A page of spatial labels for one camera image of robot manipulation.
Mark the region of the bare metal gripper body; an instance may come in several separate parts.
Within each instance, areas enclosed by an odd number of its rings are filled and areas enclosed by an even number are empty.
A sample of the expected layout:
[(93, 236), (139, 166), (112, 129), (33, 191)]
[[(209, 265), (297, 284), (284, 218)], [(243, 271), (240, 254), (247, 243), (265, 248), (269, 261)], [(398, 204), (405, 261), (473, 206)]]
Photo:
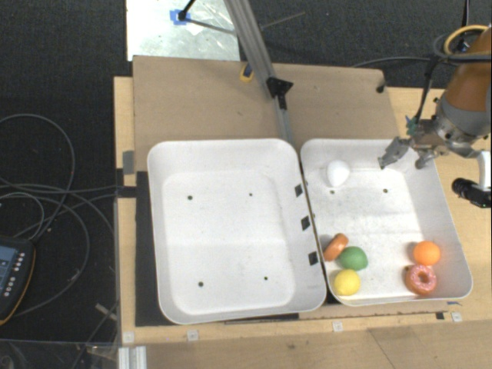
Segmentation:
[(453, 125), (448, 119), (412, 118), (409, 121), (411, 147), (420, 152), (446, 155), (450, 152), (460, 156), (478, 156), (481, 150), (473, 147), (479, 139)]

